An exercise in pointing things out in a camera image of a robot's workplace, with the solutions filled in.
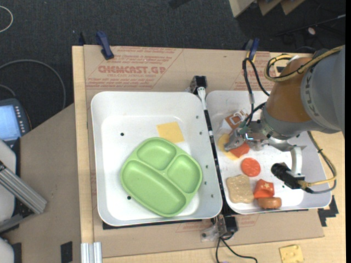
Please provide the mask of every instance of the monitor screen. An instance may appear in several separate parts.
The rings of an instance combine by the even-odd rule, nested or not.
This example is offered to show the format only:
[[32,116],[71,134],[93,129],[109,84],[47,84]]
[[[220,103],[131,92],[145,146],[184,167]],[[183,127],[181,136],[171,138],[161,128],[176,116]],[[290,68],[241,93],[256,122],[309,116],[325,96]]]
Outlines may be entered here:
[[16,113],[12,105],[0,106],[0,139],[15,140],[21,136]]

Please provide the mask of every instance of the green divided plate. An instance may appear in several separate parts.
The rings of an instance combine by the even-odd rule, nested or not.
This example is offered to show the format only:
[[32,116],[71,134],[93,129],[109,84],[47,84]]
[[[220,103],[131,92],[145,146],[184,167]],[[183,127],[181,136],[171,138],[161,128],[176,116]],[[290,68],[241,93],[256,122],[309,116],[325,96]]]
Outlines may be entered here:
[[163,138],[144,140],[128,157],[120,172],[128,194],[164,217],[179,214],[200,187],[197,161]]

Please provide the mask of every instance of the small display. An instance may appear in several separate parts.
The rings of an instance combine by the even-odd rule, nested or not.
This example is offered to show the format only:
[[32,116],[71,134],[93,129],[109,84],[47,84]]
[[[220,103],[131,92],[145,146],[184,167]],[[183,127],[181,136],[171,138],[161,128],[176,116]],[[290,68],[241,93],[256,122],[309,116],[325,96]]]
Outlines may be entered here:
[[15,109],[12,105],[0,106],[0,139],[15,140],[21,136]]
[[29,120],[21,103],[17,99],[0,100],[0,139],[12,148],[29,131]]

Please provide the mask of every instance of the blue clamp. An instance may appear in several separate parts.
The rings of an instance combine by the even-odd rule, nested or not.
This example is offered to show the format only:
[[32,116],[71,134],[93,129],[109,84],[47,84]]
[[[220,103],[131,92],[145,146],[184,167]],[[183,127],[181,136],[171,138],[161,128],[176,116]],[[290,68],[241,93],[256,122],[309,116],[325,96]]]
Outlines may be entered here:
[[257,49],[258,49],[258,43],[259,43],[259,39],[258,38],[255,38],[252,42],[252,46],[251,46],[251,49],[250,49],[250,54],[248,55],[248,58],[250,60],[253,60],[254,58],[254,55],[256,54],[257,52]]
[[258,43],[259,43],[258,38],[255,38],[254,40],[250,39],[243,47],[243,50],[248,51],[246,57],[252,61],[253,61],[254,55],[257,52]]
[[106,60],[108,59],[113,59],[115,55],[111,51],[110,45],[109,45],[109,40],[107,40],[107,35],[103,31],[98,31],[97,34],[95,35],[98,45],[102,46],[102,54]]

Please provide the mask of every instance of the wooden table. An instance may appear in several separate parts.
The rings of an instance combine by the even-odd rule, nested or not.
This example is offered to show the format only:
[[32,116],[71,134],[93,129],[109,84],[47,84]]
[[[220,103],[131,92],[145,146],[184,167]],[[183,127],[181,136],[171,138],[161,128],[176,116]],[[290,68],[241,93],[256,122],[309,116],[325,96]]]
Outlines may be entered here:
[[[84,76],[84,49],[72,48],[73,82],[75,92],[75,115],[77,135],[77,161],[80,197],[81,239],[82,243],[93,243],[94,228],[92,216],[92,197],[90,187],[90,164],[87,131],[87,105],[86,86]],[[295,241],[271,242],[262,244],[249,244],[233,247],[242,255],[254,256],[260,263],[281,262],[279,248],[288,245],[301,247],[304,262],[346,262],[346,211],[345,211],[345,147],[344,137],[341,133],[322,134],[315,133],[315,138],[324,149],[324,153],[334,163],[338,170],[338,184],[333,195],[335,196],[338,214],[335,218],[327,218],[327,227],[324,227],[324,237],[301,239]],[[226,247],[219,248],[220,261],[250,262],[248,259],[235,257]],[[117,262],[215,262],[215,248],[202,248],[195,250],[182,250],[156,254],[122,256],[104,258],[104,263]]]

